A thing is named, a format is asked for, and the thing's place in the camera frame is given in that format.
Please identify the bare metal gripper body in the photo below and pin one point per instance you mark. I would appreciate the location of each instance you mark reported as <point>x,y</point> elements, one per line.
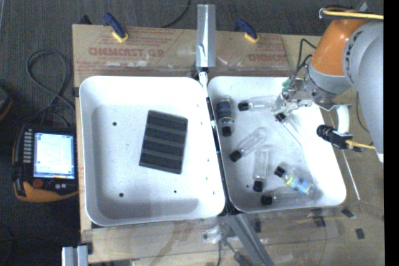
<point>300,91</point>

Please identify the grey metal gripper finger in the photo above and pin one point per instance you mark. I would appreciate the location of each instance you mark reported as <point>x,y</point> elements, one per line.
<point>279,102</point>
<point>291,106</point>

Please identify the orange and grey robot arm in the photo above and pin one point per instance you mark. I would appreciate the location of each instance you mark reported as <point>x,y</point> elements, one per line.
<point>361,65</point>

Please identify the clear plastic bottle, black cap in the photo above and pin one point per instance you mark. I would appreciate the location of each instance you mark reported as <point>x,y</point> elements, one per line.
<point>280,197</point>
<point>260,168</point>
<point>255,103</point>
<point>288,126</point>
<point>247,144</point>

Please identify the dark blue labelled bottle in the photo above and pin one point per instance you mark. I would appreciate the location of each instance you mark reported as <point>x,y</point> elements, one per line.
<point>225,115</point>

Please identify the white plastic tray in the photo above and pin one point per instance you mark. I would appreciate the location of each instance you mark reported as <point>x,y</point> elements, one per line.
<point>124,165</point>
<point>318,171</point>

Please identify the clear bottle, yellow blue label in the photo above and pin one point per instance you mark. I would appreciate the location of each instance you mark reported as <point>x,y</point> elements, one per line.
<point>294,180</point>

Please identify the black ribbed rectangular block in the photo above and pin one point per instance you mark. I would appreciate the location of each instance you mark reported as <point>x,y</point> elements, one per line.
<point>163,141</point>

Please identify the brown cardboard board, red print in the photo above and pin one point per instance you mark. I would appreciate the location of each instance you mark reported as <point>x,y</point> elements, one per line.
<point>140,50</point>

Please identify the black cylinder on white bracket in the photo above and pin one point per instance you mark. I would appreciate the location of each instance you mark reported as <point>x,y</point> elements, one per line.
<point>335,136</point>

